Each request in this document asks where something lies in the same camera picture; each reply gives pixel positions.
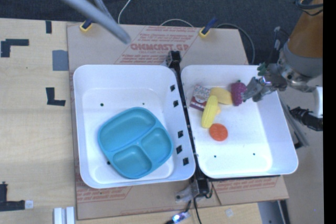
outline white tray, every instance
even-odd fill
[[[88,186],[110,188],[172,182],[186,180],[194,174],[195,160],[178,90],[174,72],[164,66],[85,65],[76,69],[79,167]],[[174,150],[149,175],[128,179],[108,164],[97,135],[105,121],[136,106],[150,110],[160,120],[173,140]]]
[[[201,127],[202,111],[189,107],[194,87],[223,87],[257,76],[257,66],[187,66],[182,81],[199,167],[211,178],[272,176],[293,173],[298,158],[277,92],[259,102],[219,104],[214,123],[228,129],[228,138],[213,140]]]

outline yellow toy food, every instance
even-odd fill
[[[202,114],[201,125],[203,128],[210,128],[210,126],[214,122],[217,112],[218,112],[218,99],[216,96],[210,95]]]
[[[220,87],[211,88],[210,95],[216,96],[218,102],[221,104],[233,104],[231,93],[223,88]]]

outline orange disc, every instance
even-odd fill
[[[210,136],[216,141],[224,141],[228,136],[227,128],[220,123],[214,123],[211,125],[209,132]]]

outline cardboard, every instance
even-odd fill
[[[72,76],[76,68],[87,64],[164,65],[170,50],[181,52],[181,69],[194,64],[246,65],[239,32],[211,29],[206,38],[201,38],[200,28],[123,25],[132,39],[126,46],[99,25],[94,24],[86,33],[80,31],[79,25],[67,27],[77,219],[184,210],[186,204],[177,203],[175,194],[189,185],[188,180],[108,189],[92,189],[83,183],[78,168]],[[229,179],[212,184],[214,193],[210,199],[198,200],[200,208],[288,198],[282,176]]]

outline blue divided dish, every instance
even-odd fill
[[[98,143],[118,173],[132,179],[148,175],[173,153],[169,133],[144,108],[131,108],[109,119],[98,131]]]

